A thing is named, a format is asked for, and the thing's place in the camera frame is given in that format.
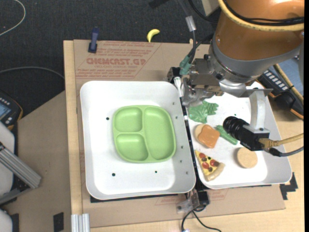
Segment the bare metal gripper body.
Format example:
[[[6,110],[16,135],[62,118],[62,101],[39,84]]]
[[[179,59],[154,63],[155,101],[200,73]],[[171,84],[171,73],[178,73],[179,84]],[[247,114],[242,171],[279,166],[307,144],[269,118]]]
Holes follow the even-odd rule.
[[[197,97],[222,96],[219,80],[210,71],[210,62],[196,58],[189,69],[188,85]]]

